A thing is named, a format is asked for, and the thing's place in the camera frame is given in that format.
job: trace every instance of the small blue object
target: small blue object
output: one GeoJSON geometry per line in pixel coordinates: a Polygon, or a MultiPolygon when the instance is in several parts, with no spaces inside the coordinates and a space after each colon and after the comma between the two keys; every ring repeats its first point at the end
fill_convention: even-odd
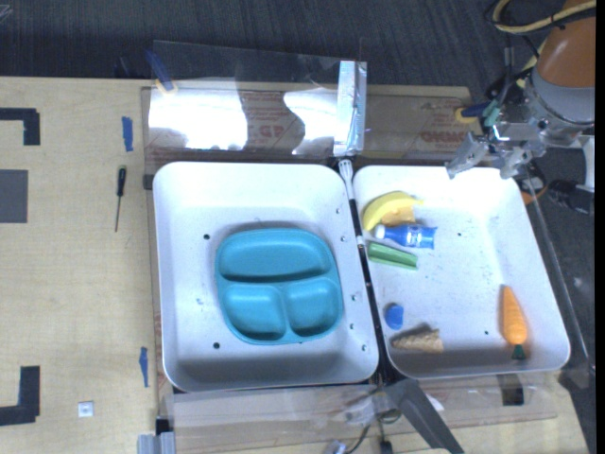
{"type": "Polygon", "coordinates": [[[145,385],[145,388],[147,388],[149,386],[149,382],[147,376],[147,349],[145,346],[141,346],[139,365],[141,365],[141,372],[143,373],[143,384],[145,385]]]}
{"type": "Polygon", "coordinates": [[[385,322],[390,329],[401,329],[404,325],[404,307],[401,305],[390,305],[385,311],[385,322]]]}
{"type": "Polygon", "coordinates": [[[132,147],[132,120],[127,116],[122,116],[122,137],[126,151],[133,151],[132,147]]]}
{"type": "Polygon", "coordinates": [[[335,258],[321,238],[302,229],[227,237],[216,251],[215,277],[225,324],[248,343],[315,340],[342,318],[335,258]]]}

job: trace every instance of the orange carrot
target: orange carrot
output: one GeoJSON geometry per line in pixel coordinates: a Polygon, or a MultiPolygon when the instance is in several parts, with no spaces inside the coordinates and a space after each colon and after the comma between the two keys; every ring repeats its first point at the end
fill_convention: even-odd
{"type": "Polygon", "coordinates": [[[527,339],[527,325],[519,302],[509,286],[502,290],[502,336],[514,345],[512,357],[525,359],[523,343],[527,339]]]}

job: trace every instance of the yellow cable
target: yellow cable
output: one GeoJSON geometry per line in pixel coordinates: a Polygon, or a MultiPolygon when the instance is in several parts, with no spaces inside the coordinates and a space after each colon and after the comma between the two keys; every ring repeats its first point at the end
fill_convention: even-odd
{"type": "Polygon", "coordinates": [[[454,117],[456,118],[458,123],[463,123],[465,125],[469,125],[471,123],[475,123],[478,119],[478,116],[463,116],[462,112],[465,110],[466,108],[457,108],[454,111],[454,117]]]}
{"type": "MultiPolygon", "coordinates": [[[[546,41],[542,42],[540,44],[540,47],[538,47],[538,55],[542,54],[542,50],[545,48],[545,44],[546,41]]],[[[538,58],[536,56],[531,56],[531,58],[529,58],[529,61],[527,61],[526,65],[523,67],[523,70],[527,70],[530,67],[533,67],[534,65],[536,65],[536,62],[538,61],[538,58]]],[[[522,89],[525,89],[526,87],[526,80],[525,79],[517,79],[517,86],[519,86],[522,89]]]]}
{"type": "MultiPolygon", "coordinates": [[[[494,22],[498,22],[499,18],[500,18],[500,13],[502,12],[502,9],[510,2],[511,0],[500,0],[498,2],[498,4],[495,6],[495,8],[493,9],[493,14],[492,14],[492,20],[494,22]]],[[[532,24],[527,24],[527,25],[523,25],[523,26],[506,26],[503,24],[494,24],[496,26],[496,28],[498,28],[499,30],[502,30],[503,32],[508,32],[511,34],[519,34],[519,33],[525,33],[525,32],[531,32],[533,30],[538,30],[540,28],[543,28],[545,26],[549,26],[550,24],[555,23],[556,21],[562,20],[564,18],[567,18],[571,15],[574,15],[576,13],[585,11],[587,9],[595,9],[596,8],[596,0],[589,0],[588,2],[584,2],[582,4],[578,4],[574,7],[571,7],[569,9],[565,9],[562,10],[558,13],[555,13],[554,15],[550,16],[550,17],[546,17],[542,20],[539,20],[537,22],[534,22],[532,24]]]]}

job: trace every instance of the small blue bottle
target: small blue bottle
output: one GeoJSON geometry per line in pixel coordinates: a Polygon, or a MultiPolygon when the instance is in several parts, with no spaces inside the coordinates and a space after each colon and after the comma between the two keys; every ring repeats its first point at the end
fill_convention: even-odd
{"type": "Polygon", "coordinates": [[[376,225],[374,237],[387,238],[404,247],[424,247],[433,249],[437,227],[424,227],[418,224],[404,224],[396,227],[376,225]]]}

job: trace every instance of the metal bracket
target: metal bracket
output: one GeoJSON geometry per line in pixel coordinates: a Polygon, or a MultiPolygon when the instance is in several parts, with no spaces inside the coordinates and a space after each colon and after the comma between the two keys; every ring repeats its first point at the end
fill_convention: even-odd
{"type": "Polygon", "coordinates": [[[488,142],[484,136],[474,136],[468,132],[456,151],[454,159],[445,164],[447,174],[453,179],[461,171],[471,169],[483,160],[488,152],[488,142]]]}
{"type": "Polygon", "coordinates": [[[446,449],[452,454],[464,453],[417,380],[401,380],[385,387],[385,393],[431,448],[446,449]]]}
{"type": "Polygon", "coordinates": [[[141,434],[137,442],[137,454],[176,454],[174,432],[154,434],[141,434]]]}

